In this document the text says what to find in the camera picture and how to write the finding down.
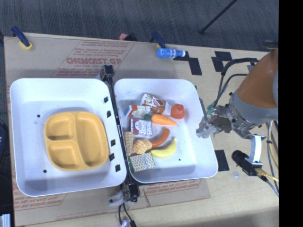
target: gray carpet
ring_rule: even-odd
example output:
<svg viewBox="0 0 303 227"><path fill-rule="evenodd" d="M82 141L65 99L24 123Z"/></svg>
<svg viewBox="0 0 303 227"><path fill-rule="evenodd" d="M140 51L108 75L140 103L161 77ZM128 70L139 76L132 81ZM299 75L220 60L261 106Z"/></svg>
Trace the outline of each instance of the gray carpet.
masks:
<svg viewBox="0 0 303 227"><path fill-rule="evenodd" d="M0 0L0 30L118 39L133 32L148 42L157 31L167 44L269 51L278 41L279 0L238 0L206 26L232 0ZM0 119L7 123L4 50L0 47ZM10 174L9 157L0 173Z"/></svg>

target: black bracket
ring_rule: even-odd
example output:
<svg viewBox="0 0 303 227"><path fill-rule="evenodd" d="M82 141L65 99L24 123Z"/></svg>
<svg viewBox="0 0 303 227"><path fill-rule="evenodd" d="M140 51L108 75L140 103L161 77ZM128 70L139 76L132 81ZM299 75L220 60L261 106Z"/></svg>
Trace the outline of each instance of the black bracket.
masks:
<svg viewBox="0 0 303 227"><path fill-rule="evenodd" d="M109 89L110 98L112 100L114 114L115 114L115 118L116 118L116 124L117 124L118 132L119 132L120 143L122 146L123 157L124 157L124 161L125 161L125 165L126 165L126 179L121 184L121 188L126 189L127 193L123 194L123 198L124 198L124 201L136 201L137 198L140 196L140 191L139 191L139 186L138 186L137 182L133 179L129 168L127 167L128 166L127 154L126 154L126 150L125 150L123 132L122 132L122 127L121 127L119 114L118 114L118 108L117 108L117 104L116 104L116 98L115 98L114 89L113 89L112 77L114 76L114 74L115 74L115 72L114 72L112 65L104 65L100 72L100 77L101 77L101 80L107 84L108 89Z"/></svg>

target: yellow cable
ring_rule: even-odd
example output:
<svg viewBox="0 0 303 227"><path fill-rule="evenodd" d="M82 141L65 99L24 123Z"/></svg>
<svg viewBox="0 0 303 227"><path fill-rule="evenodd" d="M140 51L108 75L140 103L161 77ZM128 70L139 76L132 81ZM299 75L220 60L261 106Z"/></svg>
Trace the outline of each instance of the yellow cable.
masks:
<svg viewBox="0 0 303 227"><path fill-rule="evenodd" d="M269 177L269 178L273 179L274 181L276 181L277 183L279 182L279 179L268 174L266 171L262 170L261 168L255 168L255 171L256 171L257 175L259 175L259 176Z"/></svg>

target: cardboard sheet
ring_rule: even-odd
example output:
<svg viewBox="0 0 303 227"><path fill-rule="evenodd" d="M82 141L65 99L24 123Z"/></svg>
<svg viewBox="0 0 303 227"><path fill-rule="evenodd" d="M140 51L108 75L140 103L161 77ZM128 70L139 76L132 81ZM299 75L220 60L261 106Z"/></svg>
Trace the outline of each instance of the cardboard sheet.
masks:
<svg viewBox="0 0 303 227"><path fill-rule="evenodd" d="M104 64L114 66L114 82L121 78L175 78L172 60L157 58L155 43L25 35L33 44L30 51L24 50L16 37L4 40L8 109L9 87L19 78L95 78ZM14 166L12 142L10 150ZM16 226L118 211L117 206L109 206L107 197L118 193L119 186L33 198L19 190L14 167L12 174ZM130 203L128 209L210 198L205 179L144 185L140 191L137 203Z"/></svg>

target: toy food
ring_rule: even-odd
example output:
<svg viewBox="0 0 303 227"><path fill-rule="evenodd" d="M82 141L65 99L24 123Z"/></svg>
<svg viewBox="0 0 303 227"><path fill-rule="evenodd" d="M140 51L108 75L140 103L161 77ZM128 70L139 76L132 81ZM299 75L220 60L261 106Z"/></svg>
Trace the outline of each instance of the toy food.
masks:
<svg viewBox="0 0 303 227"><path fill-rule="evenodd" d="M144 135L151 136L152 135L152 122L143 119L134 119L131 118L129 122L130 132L135 135Z"/></svg>
<svg viewBox="0 0 303 227"><path fill-rule="evenodd" d="M151 107L151 111L156 114L170 115L171 105L154 95L145 93L141 98L141 105L147 105Z"/></svg>
<svg viewBox="0 0 303 227"><path fill-rule="evenodd" d="M161 114L153 114L153 115L148 115L146 114L144 117L145 120L151 120L155 124L161 124L161 125L170 125L170 126L176 126L178 125L177 122L173 121L172 119L161 115Z"/></svg>
<svg viewBox="0 0 303 227"><path fill-rule="evenodd" d="M185 115L184 106L182 104L173 105L170 115L175 119L183 119Z"/></svg>
<svg viewBox="0 0 303 227"><path fill-rule="evenodd" d="M134 134L132 132L124 132L124 141L126 146L126 153L128 156L132 154L133 151L133 143L134 143Z"/></svg>
<svg viewBox="0 0 303 227"><path fill-rule="evenodd" d="M169 146L167 146L165 149L151 150L151 155L155 158L167 158L167 157L171 156L177 150L176 141L177 141L177 139L174 138L173 142Z"/></svg>
<svg viewBox="0 0 303 227"><path fill-rule="evenodd" d="M150 106L129 105L124 112L126 117L144 118L151 111Z"/></svg>
<svg viewBox="0 0 303 227"><path fill-rule="evenodd" d="M136 140L133 144L133 151L137 154L144 154L152 148L152 143L148 139Z"/></svg>
<svg viewBox="0 0 303 227"><path fill-rule="evenodd" d="M128 158L132 172L140 172L154 168L156 165L150 153L131 156Z"/></svg>
<svg viewBox="0 0 303 227"><path fill-rule="evenodd" d="M167 140L167 138L169 137L169 134L170 134L170 130L165 128L159 138L151 141L152 147L155 148L155 147L163 144Z"/></svg>

